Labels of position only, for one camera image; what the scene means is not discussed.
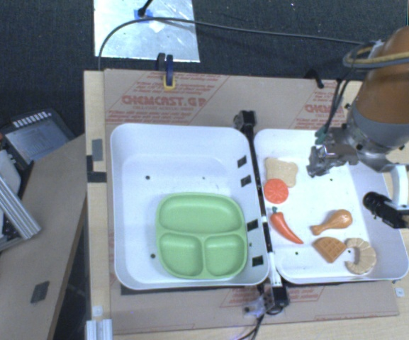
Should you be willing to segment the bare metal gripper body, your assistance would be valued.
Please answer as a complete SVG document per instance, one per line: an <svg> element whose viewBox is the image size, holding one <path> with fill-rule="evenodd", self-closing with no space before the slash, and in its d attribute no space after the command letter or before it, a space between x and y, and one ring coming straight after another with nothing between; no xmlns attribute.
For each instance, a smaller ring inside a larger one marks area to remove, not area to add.
<svg viewBox="0 0 409 340"><path fill-rule="evenodd" d="M332 127L323 143L323 154L335 153L335 167L363 163L374 171L390 171L390 149L369 139L360 129Z"/></svg>

